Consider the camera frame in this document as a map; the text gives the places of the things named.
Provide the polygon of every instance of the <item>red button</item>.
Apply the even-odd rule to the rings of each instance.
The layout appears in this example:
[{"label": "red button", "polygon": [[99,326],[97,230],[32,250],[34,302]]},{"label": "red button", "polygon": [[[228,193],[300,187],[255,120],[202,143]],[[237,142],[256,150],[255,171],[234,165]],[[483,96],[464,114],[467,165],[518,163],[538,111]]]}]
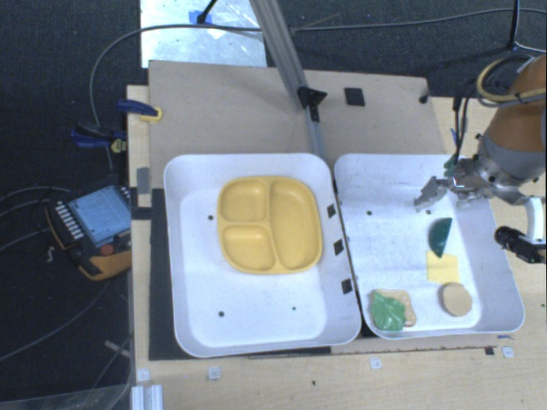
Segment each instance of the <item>red button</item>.
[{"label": "red button", "polygon": [[101,253],[102,256],[109,256],[109,255],[112,255],[114,253],[114,245],[109,243],[109,244],[104,244],[104,246],[101,246],[101,248],[99,249],[99,252]]}]

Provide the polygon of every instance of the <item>wooden table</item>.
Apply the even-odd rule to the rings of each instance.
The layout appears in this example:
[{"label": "wooden table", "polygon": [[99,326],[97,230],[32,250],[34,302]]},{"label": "wooden table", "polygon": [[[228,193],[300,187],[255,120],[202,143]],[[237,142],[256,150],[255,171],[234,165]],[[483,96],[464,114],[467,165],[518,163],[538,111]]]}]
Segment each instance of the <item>wooden table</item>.
[{"label": "wooden table", "polygon": [[[128,96],[148,100],[148,87],[129,87]],[[433,98],[444,149],[450,153],[451,99]],[[493,111],[470,103],[468,138],[462,153],[476,150],[474,135],[483,132]],[[150,124],[128,117],[130,184],[137,170],[150,166]],[[543,195],[544,176],[525,192]],[[139,195],[141,207],[150,196]],[[492,201],[499,225],[526,231],[524,208]],[[297,358],[212,360],[148,360],[150,295],[150,222],[132,223],[132,299],[135,366],[148,369],[150,381],[163,387],[164,407],[175,408],[542,408],[547,402],[547,327],[545,266],[530,266],[509,255],[509,263],[526,309],[522,328],[511,338],[497,340],[494,355],[483,348],[344,354]],[[503,355],[511,347],[513,358]],[[371,368],[371,357],[381,360]],[[211,366],[221,368],[221,379],[208,380]]]}]

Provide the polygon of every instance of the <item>round beige patty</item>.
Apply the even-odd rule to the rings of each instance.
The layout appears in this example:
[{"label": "round beige patty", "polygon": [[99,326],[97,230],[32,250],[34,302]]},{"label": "round beige patty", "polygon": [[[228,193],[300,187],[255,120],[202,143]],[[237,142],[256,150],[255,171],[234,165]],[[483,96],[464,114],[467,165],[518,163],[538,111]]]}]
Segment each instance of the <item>round beige patty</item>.
[{"label": "round beige patty", "polygon": [[465,287],[458,283],[448,283],[441,289],[444,308],[453,316],[464,316],[473,305],[471,295]]}]

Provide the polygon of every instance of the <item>yellow bowl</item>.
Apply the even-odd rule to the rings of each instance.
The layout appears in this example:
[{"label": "yellow bowl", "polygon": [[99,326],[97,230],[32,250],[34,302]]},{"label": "yellow bowl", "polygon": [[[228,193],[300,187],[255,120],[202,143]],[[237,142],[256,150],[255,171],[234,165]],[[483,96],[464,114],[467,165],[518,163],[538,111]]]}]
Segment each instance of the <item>yellow bowl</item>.
[{"label": "yellow bowl", "polygon": [[308,186],[280,176],[228,182],[219,194],[222,254],[241,272],[301,272],[321,257],[317,203]]}]

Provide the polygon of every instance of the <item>yellow square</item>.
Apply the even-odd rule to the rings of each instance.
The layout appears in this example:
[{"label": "yellow square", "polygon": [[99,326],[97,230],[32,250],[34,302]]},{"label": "yellow square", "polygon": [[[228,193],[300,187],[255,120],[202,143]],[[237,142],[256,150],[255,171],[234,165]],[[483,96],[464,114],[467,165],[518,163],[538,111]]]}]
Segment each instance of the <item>yellow square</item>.
[{"label": "yellow square", "polygon": [[438,258],[431,250],[427,251],[427,279],[434,283],[447,284],[460,282],[458,257],[443,254]]}]

